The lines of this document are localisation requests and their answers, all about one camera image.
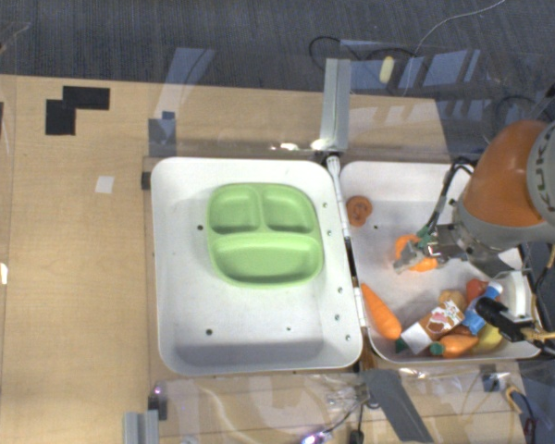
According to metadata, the small orange carrot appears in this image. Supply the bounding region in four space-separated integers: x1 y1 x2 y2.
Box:
429 334 480 359

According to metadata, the orange curved toy food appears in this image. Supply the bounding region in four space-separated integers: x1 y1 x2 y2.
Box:
393 233 439 273

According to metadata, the white carton with picture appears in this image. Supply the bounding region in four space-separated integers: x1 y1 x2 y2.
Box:
401 299 466 356

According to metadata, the brown doughnut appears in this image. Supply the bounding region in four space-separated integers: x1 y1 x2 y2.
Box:
345 195 374 228

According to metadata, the red sausage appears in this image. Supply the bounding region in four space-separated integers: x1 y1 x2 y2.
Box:
465 278 489 302

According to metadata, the large orange carrot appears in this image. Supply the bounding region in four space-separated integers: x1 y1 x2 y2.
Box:
360 282 411 353

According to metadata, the white plastic tray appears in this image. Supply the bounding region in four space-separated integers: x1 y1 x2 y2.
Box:
150 156 364 378
339 160 545 365

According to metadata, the yellow banana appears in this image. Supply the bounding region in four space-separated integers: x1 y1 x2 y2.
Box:
471 324 505 355

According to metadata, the green divided plate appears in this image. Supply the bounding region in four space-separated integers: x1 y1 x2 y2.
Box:
206 182 326 289

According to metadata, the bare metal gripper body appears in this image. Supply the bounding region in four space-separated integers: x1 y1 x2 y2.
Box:
424 223 474 262

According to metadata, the blue bottle with white cap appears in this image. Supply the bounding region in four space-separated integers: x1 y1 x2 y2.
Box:
461 280 504 337

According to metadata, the pale yellow oval toy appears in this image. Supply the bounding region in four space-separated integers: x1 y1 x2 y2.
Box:
379 55 396 84

